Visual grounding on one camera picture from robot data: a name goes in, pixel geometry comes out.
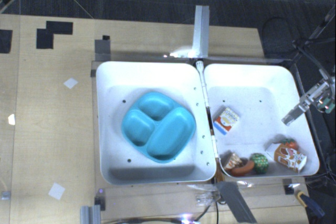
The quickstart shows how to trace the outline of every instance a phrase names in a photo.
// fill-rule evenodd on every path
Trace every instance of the white paper square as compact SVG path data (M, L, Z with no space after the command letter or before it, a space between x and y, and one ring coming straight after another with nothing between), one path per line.
M52 198L61 200L61 197L64 191L65 191L65 188L63 188L61 185L57 183L54 183L51 190L49 191L49 195L52 196Z
M72 89L77 83L77 80L75 80L74 78L70 78L66 82L64 82L64 85L69 89Z

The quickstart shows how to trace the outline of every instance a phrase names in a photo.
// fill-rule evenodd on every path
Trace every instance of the blue divided plate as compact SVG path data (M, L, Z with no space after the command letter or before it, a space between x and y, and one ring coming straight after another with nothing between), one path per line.
M193 115L158 92L140 97L126 113L121 125L126 140L158 163L175 159L195 130Z

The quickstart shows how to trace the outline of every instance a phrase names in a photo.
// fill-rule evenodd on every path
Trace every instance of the sausage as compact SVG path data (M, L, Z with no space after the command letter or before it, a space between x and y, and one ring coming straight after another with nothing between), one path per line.
M254 168L254 162L248 161L243 167L233 168L231 174L233 176L244 176L245 174L251 172Z

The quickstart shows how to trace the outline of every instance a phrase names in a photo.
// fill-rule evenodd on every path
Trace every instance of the small carton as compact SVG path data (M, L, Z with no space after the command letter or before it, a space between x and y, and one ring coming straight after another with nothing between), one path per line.
M226 108L214 121L214 126L225 135L238 120L239 116L232 109Z
M287 166L295 172L300 172L307 162L307 157L301 152L284 144L271 144L266 149L267 154L276 162Z

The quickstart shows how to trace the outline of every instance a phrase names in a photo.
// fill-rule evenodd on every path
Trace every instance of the wooden surface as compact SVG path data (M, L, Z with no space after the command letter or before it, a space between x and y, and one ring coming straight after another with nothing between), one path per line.
M0 17L0 29L3 18ZM15 22L17 18L9 16L6 21ZM109 35L112 53L151 51L166 54L180 46L191 45L193 27L32 16L19 19L19 27L12 25L14 35L19 31L19 50L14 49L7 56L0 55L2 66L3 63L8 69L11 65L18 66L10 224L76 224L80 222L80 207L92 206L95 196L90 78L94 40ZM73 22L73 35L54 35L53 50L38 50L36 29L46 28L47 20ZM210 27L209 38L210 54L263 56L256 29ZM19 63L14 65L4 60L6 57L17 57ZM13 84L0 78L4 84ZM72 89L63 84L69 78L78 81ZM11 99L7 95L1 98ZM65 188L61 200L48 195L55 182ZM248 192L244 195L258 223L308 223L304 208L294 196L275 195L273 188L271 191L266 188L262 196L254 197ZM267 199L273 199L275 205L277 200L283 200L278 206L270 207ZM120 208L140 210L141 202L133 202L134 199L127 196ZM219 223L236 223L227 206L219 209ZM202 223L215 223L213 210L211 208L202 218Z

